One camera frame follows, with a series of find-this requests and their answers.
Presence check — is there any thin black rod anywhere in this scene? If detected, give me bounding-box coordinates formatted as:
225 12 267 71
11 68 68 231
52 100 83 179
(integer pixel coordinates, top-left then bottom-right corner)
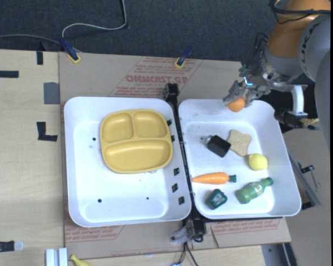
170 100 200 220

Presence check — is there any yellow divided plate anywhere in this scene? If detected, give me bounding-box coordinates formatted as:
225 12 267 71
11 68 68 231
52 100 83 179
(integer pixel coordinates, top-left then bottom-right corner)
99 109 174 175

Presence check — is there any yellow lemon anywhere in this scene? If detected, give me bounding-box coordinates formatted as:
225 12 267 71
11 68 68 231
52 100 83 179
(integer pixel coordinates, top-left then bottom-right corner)
247 153 269 172

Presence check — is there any green bottle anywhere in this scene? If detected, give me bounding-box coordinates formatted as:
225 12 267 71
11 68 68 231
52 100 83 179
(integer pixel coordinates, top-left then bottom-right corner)
235 177 274 205

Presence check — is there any black cylinder on white bracket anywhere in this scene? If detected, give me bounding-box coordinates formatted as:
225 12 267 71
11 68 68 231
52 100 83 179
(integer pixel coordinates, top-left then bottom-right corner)
266 84 309 129

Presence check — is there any brown cardboard board red print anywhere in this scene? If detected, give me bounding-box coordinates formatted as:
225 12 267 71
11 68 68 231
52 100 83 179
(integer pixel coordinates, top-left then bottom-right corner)
58 51 292 260

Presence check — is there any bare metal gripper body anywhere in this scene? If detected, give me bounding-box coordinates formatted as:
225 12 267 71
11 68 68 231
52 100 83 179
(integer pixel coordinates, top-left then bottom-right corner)
238 64 295 94

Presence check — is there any yellow banana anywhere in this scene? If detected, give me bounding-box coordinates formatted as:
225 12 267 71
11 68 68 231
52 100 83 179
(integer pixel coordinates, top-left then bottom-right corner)
69 254 91 266

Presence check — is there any orange toy fruit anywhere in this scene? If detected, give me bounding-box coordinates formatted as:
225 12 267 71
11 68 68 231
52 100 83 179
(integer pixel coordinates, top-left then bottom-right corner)
227 97 246 113

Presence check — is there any black bottle with grey cap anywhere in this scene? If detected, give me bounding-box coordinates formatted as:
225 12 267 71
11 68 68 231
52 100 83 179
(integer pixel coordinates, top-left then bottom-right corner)
201 134 232 158

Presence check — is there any green bell pepper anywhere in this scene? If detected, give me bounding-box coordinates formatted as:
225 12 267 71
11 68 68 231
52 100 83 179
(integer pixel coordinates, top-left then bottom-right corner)
205 188 229 211

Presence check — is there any white plastic tray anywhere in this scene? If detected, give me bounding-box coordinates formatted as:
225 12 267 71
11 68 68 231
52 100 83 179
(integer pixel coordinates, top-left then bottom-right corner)
178 98 302 220
63 96 193 228

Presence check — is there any orange carrot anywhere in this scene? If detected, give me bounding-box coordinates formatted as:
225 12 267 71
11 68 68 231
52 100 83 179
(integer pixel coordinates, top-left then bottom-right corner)
191 172 238 186

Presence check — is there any tan bread slice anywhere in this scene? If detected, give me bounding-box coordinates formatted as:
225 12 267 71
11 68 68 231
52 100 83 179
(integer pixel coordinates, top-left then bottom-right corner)
226 129 253 157

